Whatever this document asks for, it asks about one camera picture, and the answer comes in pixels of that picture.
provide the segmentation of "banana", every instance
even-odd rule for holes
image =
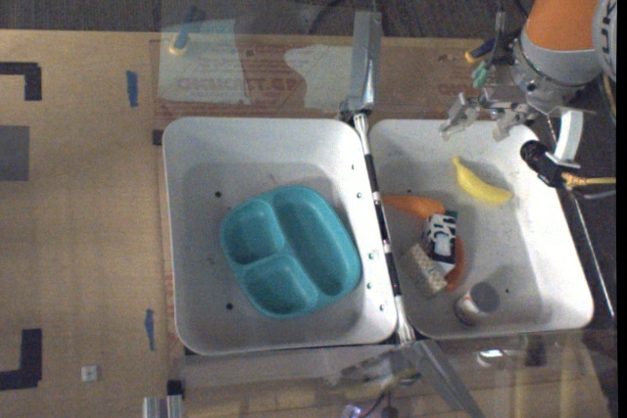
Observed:
[[[459,157],[453,157],[453,164],[458,172],[459,186],[475,199],[494,205],[504,204],[511,199],[512,193],[509,190],[486,183],[463,165]]]

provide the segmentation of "carrot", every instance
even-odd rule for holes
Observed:
[[[444,214],[444,205],[440,201],[413,195],[384,195],[383,204],[400,209],[421,219],[428,219],[431,214]]]
[[[444,276],[448,284],[447,291],[453,291],[461,282],[463,272],[466,268],[466,249],[463,246],[461,237],[455,237],[455,268]]]

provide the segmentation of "plastic tray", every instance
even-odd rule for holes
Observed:
[[[341,299],[360,282],[358,251],[318,192],[266,192],[231,211],[220,243],[240,286],[268,317],[291,318]]]

